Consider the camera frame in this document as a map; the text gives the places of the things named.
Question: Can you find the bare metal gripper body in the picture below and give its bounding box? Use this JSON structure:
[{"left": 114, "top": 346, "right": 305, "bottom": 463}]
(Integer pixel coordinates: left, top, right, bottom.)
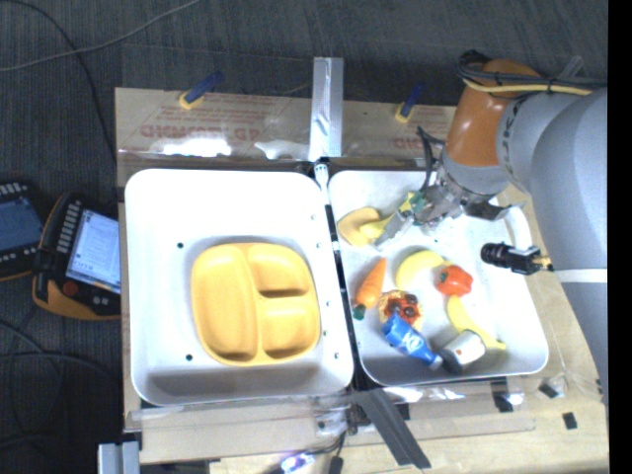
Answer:
[{"left": 409, "top": 177, "right": 469, "bottom": 227}]

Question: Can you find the pale yellow toy piece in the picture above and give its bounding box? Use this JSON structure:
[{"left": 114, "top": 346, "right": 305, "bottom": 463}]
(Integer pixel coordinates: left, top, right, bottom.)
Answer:
[{"left": 358, "top": 214, "right": 397, "bottom": 240}]

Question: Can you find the yellow toy fruit wedge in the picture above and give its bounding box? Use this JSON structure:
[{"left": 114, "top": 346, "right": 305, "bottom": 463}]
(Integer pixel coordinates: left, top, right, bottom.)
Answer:
[{"left": 394, "top": 248, "right": 446, "bottom": 290}]

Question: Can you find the orange carrot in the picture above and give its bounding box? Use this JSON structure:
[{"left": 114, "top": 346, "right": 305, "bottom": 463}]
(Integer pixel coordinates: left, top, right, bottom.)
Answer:
[{"left": 352, "top": 257, "right": 388, "bottom": 322}]

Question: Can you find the thin black and white rod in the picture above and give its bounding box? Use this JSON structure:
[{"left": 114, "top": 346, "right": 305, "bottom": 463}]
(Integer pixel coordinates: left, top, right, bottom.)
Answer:
[{"left": 313, "top": 161, "right": 367, "bottom": 390}]

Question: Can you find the toy pizza slice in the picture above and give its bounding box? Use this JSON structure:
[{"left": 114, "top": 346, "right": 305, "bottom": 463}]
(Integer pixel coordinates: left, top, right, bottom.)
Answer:
[{"left": 377, "top": 288, "right": 425, "bottom": 331}]

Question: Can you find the orange bell pepper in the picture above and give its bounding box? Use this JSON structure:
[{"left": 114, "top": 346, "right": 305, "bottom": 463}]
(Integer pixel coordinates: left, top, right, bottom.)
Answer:
[{"left": 434, "top": 262, "right": 475, "bottom": 298}]

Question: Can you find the brown cardboard board red print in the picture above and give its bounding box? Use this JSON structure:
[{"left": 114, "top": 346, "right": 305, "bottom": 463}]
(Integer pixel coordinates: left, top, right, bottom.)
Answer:
[{"left": 114, "top": 86, "right": 609, "bottom": 466}]

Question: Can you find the yellow banana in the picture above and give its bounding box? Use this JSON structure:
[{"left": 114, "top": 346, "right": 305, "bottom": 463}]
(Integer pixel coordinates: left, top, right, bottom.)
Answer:
[{"left": 445, "top": 293, "right": 508, "bottom": 352}]

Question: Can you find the blue bottle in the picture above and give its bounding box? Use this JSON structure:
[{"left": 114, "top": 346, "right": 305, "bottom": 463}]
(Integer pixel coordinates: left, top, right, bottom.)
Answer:
[{"left": 381, "top": 311, "right": 444, "bottom": 371}]

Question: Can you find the white plastic tray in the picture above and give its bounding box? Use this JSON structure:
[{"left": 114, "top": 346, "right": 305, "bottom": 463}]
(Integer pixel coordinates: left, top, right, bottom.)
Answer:
[
  {"left": 123, "top": 167, "right": 356, "bottom": 408},
  {"left": 326, "top": 169, "right": 551, "bottom": 389}
]

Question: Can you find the white can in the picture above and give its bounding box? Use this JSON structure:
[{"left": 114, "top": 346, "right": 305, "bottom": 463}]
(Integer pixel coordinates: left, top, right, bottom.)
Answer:
[{"left": 438, "top": 329, "right": 488, "bottom": 376}]

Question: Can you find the yellow divided plate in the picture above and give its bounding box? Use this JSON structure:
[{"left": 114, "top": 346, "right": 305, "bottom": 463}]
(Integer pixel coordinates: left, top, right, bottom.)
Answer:
[{"left": 190, "top": 242, "right": 323, "bottom": 367}]

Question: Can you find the black cylinder on white bracket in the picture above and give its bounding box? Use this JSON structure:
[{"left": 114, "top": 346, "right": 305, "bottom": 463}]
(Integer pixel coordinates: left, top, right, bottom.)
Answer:
[{"left": 464, "top": 199, "right": 544, "bottom": 277}]

